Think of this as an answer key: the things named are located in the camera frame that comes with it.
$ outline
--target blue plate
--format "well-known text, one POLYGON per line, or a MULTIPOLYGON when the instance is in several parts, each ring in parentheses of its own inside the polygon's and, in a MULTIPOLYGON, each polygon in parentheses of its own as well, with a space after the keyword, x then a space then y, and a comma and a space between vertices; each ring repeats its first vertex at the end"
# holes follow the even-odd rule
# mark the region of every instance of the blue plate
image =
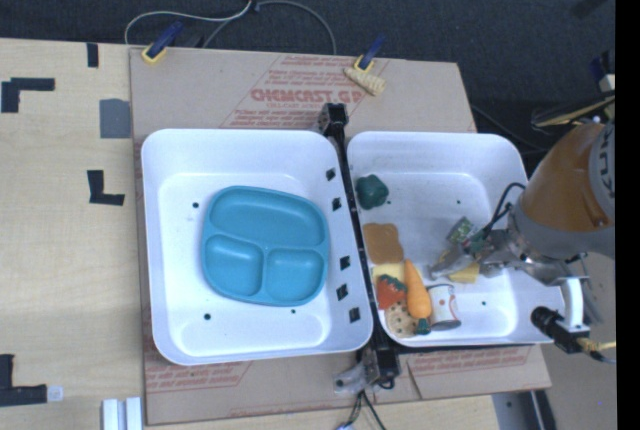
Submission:
POLYGON ((274 306, 305 304, 322 290, 328 261, 326 219, 307 199, 232 186, 207 208, 202 267, 224 296, 274 306))

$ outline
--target white can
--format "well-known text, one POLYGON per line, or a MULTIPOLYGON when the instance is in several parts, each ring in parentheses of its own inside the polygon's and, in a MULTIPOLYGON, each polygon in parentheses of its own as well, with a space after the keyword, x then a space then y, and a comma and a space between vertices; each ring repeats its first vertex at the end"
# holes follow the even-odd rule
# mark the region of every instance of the white can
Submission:
POLYGON ((449 330, 459 327, 458 304, 452 284, 436 284, 427 288, 431 297, 432 313, 429 318, 432 330, 449 330))

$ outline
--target cardboard box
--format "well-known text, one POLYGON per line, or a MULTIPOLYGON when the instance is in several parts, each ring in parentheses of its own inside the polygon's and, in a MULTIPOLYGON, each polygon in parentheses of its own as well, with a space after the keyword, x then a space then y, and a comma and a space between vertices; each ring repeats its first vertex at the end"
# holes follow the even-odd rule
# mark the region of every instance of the cardboard box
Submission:
MULTIPOLYGON (((130 75, 147 423, 350 407, 353 395, 336 394, 334 376, 355 364, 355 353, 184 367, 157 352, 140 148, 164 128, 313 129, 329 102, 347 107, 347 139, 370 130, 475 132, 457 66, 379 59, 372 73, 386 80, 386 89, 373 97, 344 76, 354 61, 347 57, 171 49, 149 66, 140 51, 130 50, 130 75)), ((538 346, 403 355, 401 363, 394 389, 372 393, 376 403, 550 385, 538 346)))

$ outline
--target wooden table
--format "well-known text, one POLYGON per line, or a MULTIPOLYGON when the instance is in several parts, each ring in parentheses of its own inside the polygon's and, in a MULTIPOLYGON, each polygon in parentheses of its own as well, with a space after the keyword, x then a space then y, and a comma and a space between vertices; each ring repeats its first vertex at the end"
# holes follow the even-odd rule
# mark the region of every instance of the wooden table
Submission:
MULTIPOLYGON (((99 102, 129 100, 128 48, 0 40, 0 80, 55 78, 20 92, 0 114, 0 354, 13 384, 60 385, 61 402, 0 408, 0 428, 99 428, 101 401, 143 397, 133 144, 102 139, 99 102), (88 170, 123 206, 89 204, 88 170)), ((388 428, 496 429, 491 396, 389 404, 388 428)), ((333 429, 349 410, 282 414, 163 428, 333 429)), ((376 428, 367 411, 357 428, 376 428)))

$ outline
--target white tray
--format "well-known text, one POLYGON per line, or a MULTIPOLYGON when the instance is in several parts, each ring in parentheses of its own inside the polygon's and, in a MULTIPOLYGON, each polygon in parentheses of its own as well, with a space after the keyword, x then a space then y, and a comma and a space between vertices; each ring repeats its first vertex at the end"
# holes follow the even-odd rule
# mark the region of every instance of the white tray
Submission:
POLYGON ((142 170, 153 337, 168 360, 302 356, 367 342, 373 317, 338 158, 327 139, 310 131, 161 130, 143 144, 142 170), (214 194, 234 185, 288 192, 323 211, 329 270, 316 298, 274 307, 211 289, 200 265, 203 219, 214 194))
MULTIPOLYGON (((426 267, 449 248, 446 236, 456 222, 466 216, 479 227, 485 225, 507 185, 527 182, 517 149, 495 135, 366 132, 350 141, 348 157, 354 185, 375 174, 390 192, 389 203, 359 208, 361 225, 395 224, 405 257, 421 270, 427 285, 447 281, 430 282, 426 267)), ((512 190, 506 202, 515 202, 518 195, 512 190)), ((549 342, 531 323, 531 312, 540 305, 564 309, 560 288, 545 287, 523 272, 508 270, 454 287, 461 326, 399 339, 379 311, 385 331, 409 347, 549 342)))

